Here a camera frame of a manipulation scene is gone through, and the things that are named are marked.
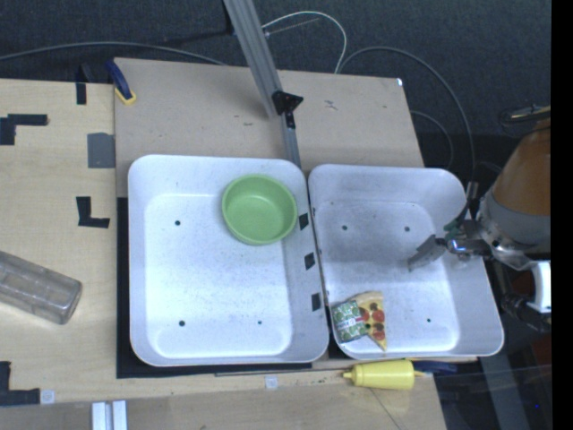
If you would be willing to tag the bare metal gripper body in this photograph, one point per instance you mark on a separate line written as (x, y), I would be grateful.
(506, 250)

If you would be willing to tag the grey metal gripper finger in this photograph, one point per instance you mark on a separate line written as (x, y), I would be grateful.
(420, 260)
(430, 246)

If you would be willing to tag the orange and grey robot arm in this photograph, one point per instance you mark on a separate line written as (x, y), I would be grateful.
(524, 173)

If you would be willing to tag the white plastic tray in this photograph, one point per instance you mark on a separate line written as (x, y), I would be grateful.
(380, 262)
(215, 285)

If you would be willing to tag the toy pizza slice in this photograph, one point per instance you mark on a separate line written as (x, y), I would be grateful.
(376, 316)

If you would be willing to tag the green patterned packet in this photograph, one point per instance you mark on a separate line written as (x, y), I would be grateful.
(348, 323)

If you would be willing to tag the yellow squeeze bottle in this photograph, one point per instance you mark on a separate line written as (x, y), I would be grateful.
(385, 374)

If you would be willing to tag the green bowl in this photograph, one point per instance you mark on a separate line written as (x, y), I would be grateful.
(259, 211)

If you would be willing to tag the pale wood board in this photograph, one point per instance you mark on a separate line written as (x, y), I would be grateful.
(201, 114)

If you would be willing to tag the clear plastic bottle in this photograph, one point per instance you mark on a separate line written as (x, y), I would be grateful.
(36, 287)

